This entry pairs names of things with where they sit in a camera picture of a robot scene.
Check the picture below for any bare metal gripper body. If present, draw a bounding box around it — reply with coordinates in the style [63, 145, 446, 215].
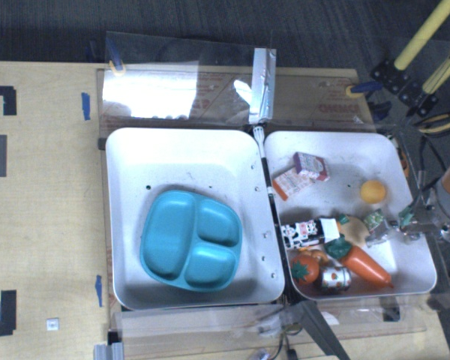
[397, 196, 450, 245]

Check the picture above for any green patterned small carton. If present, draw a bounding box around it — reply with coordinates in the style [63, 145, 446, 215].
[362, 208, 386, 230]

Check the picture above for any beige round biscuit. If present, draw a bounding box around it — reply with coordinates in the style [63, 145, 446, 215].
[337, 215, 371, 249]

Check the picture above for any orange carrot with green top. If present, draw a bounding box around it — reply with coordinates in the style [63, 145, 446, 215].
[324, 236, 395, 289]

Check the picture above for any yellow ball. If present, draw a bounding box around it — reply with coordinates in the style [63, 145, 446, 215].
[359, 179, 387, 205]

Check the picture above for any small silver printed can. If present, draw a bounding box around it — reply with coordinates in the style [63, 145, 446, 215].
[316, 266, 353, 294]

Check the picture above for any brown toy bread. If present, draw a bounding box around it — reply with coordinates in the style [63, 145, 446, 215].
[303, 248, 329, 266]

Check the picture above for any black and white cow-print carton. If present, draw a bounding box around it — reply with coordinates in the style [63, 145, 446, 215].
[280, 217, 341, 250]

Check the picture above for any red tomato with green stem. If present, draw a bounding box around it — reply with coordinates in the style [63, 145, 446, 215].
[289, 253, 320, 287]

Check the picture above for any white plastic tray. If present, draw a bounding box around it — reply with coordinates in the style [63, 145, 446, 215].
[263, 130, 438, 302]
[104, 127, 286, 311]

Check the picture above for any purple and white carton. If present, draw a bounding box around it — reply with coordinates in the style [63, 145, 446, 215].
[292, 151, 330, 182]

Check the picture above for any orange and white carton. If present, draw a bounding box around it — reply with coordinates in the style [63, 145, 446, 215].
[271, 166, 316, 202]

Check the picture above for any thin black and white rod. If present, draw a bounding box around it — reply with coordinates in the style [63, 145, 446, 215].
[253, 124, 290, 299]

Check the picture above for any blue divided plate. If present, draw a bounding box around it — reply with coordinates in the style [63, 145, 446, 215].
[139, 189, 244, 293]

